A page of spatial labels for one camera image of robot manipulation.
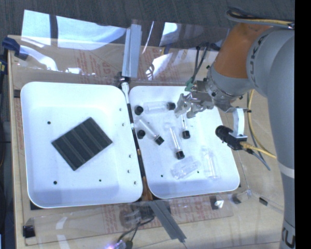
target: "transparent acrylic panel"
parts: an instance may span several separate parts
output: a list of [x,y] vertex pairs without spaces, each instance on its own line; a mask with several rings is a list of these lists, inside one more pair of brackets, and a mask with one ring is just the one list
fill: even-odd
[[[32,18],[42,23],[43,30],[38,27],[38,32],[30,28],[34,25]],[[77,22],[26,11],[22,36],[10,36],[29,55],[23,60],[11,54],[10,64],[14,97],[17,98],[13,103],[22,178],[23,219],[25,226],[33,226],[36,234],[35,237],[25,238],[27,245],[66,241],[71,248],[82,248],[83,242],[90,243],[88,248],[106,248],[136,226],[133,221],[127,224],[124,215],[130,213],[132,219],[136,216],[135,220],[138,220],[138,212],[132,211],[132,208],[143,207],[144,199],[148,197],[144,192],[143,201],[132,204],[45,210],[33,205],[28,198],[21,102],[18,99],[21,88],[31,81],[117,86],[118,74],[123,68],[128,28],[89,22],[80,22],[79,25]],[[54,23],[58,29],[51,28]],[[135,86],[184,86],[196,66],[196,47],[200,46],[197,60],[200,63],[207,45],[196,76],[197,80],[203,80],[207,67],[214,62],[229,31],[219,27],[156,21],[133,20],[132,24],[141,25],[142,43],[137,77],[130,79],[130,89]],[[93,28],[94,33],[84,34],[87,27]],[[257,134],[261,135],[264,146],[274,152],[267,102],[258,94],[254,99],[252,109],[256,117],[253,117],[253,123]],[[246,107],[246,98],[235,101],[233,105]],[[233,128],[232,114],[219,113],[223,124]],[[247,124],[245,134],[249,136]],[[271,167],[268,171],[254,156],[242,151],[233,151],[233,156],[241,182],[235,191],[163,200],[169,204],[174,221],[185,234],[188,248],[225,248],[272,243],[280,239],[283,193],[277,162],[265,157]],[[224,202],[218,202],[215,208],[212,200]],[[147,248],[185,248],[177,239],[170,239],[158,218],[138,228],[134,244]]]

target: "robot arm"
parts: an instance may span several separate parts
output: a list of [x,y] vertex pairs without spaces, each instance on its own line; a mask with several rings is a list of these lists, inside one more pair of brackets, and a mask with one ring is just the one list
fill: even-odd
[[203,81],[181,94],[176,116],[194,117],[231,103],[251,89],[267,98],[272,135],[285,194],[281,248],[295,248],[294,199],[294,30],[238,23],[223,43]]

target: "white tray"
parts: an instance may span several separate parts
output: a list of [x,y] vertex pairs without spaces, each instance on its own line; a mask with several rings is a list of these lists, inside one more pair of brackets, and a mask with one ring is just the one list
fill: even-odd
[[[121,90],[31,82],[21,90],[21,104],[27,191],[35,205],[128,203],[141,197],[142,180]],[[51,142],[89,117],[113,143],[73,171]]]
[[[184,87],[137,86],[130,91],[130,102],[132,109],[150,101],[177,103],[181,93],[187,94]],[[172,143],[168,123],[180,128],[180,119],[175,117],[172,110],[156,115],[143,113],[141,116],[143,115],[165,140],[160,146],[148,136],[138,140],[148,186],[156,197],[169,199],[226,192],[235,190],[239,186],[239,174],[232,151],[215,135],[215,129],[222,125],[217,108],[205,110],[194,118],[187,119],[191,138],[185,140],[180,136],[182,149],[186,156],[183,160],[193,157],[202,165],[200,169],[184,179],[175,179],[171,174],[171,168],[183,160],[178,160],[175,156],[175,147]],[[137,131],[139,129],[138,123],[136,123],[136,129]],[[208,148],[215,155],[218,177],[205,175],[202,147]]]

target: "dark gray floor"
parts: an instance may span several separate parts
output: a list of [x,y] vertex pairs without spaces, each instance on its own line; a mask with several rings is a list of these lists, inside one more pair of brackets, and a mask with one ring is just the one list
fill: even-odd
[[[130,26],[132,19],[232,27],[235,23],[224,17],[229,6],[270,18],[295,19],[295,0],[0,0],[0,53],[5,36],[21,34],[25,9],[120,27]],[[5,78],[2,121],[9,121],[7,91]],[[1,181],[3,169],[8,167],[0,168]]]

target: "black cap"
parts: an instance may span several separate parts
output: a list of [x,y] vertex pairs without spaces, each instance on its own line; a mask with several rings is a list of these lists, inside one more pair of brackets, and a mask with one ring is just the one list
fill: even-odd
[[164,139],[161,136],[158,136],[154,141],[160,146],[164,142]]
[[141,106],[136,106],[135,107],[135,114],[140,115],[144,111],[143,107]]
[[181,160],[181,159],[183,159],[183,158],[185,157],[185,155],[184,155],[184,153],[183,153],[182,150],[176,152],[175,154],[176,154],[176,158],[177,158],[178,160]]
[[174,110],[176,108],[176,104],[174,102],[167,103],[168,110]]
[[188,130],[184,130],[182,132],[182,136],[184,139],[189,139],[190,138],[190,132]]
[[144,130],[139,130],[137,132],[137,138],[142,139],[145,136],[145,131]]

